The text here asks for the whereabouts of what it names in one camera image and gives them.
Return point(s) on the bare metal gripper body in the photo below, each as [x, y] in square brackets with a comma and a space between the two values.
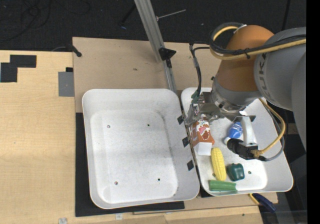
[212, 107]

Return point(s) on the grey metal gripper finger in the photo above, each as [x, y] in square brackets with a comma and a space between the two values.
[209, 118]
[191, 115]

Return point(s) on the orange and white carton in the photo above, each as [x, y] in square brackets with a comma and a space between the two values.
[202, 135]

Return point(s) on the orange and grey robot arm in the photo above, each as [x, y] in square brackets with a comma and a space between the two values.
[275, 75]

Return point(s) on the blue and white bottle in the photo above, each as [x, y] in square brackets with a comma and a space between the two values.
[235, 130]

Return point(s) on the yellow corn cob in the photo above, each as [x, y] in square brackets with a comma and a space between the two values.
[218, 164]

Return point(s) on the green bell pepper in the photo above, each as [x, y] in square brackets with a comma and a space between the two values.
[236, 171]

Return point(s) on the white plastic tray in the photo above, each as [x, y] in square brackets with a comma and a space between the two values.
[260, 178]
[135, 153]

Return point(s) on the green cucumber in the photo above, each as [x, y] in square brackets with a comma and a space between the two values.
[222, 185]

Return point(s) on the brown cardboard board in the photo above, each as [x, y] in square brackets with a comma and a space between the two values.
[117, 68]

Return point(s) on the black cylinder on white bracket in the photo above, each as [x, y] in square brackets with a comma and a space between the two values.
[246, 148]

